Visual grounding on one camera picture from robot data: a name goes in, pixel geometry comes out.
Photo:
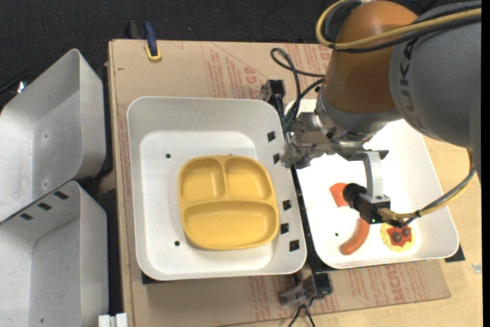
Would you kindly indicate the white plastic tray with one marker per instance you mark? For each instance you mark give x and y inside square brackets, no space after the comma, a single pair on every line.
[49,264]
[413,180]
[161,233]
[46,134]

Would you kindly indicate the yellow pizza slice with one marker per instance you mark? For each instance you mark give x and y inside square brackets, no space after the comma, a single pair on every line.
[394,243]

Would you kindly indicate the orange-brown toy sausage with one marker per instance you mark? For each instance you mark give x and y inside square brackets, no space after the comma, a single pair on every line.
[356,241]

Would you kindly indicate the black cylinder on white bracket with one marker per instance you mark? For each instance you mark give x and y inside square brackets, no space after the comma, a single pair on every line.
[373,180]

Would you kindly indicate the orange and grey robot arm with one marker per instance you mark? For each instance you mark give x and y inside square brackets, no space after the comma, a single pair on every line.
[360,69]

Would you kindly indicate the orange carrot piece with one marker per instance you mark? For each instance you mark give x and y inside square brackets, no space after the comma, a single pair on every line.
[337,193]

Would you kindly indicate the yellow divided plate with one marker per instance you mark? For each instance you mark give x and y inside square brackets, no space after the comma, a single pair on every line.
[229,214]

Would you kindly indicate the brown cardboard board red print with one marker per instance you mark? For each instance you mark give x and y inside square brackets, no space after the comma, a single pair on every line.
[183,69]

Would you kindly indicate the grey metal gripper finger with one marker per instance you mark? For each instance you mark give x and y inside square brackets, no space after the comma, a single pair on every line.
[304,160]
[289,157]

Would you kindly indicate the thin black rod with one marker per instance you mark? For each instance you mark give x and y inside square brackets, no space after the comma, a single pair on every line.
[302,199]

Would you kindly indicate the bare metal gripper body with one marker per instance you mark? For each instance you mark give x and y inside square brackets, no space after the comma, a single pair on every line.
[312,134]

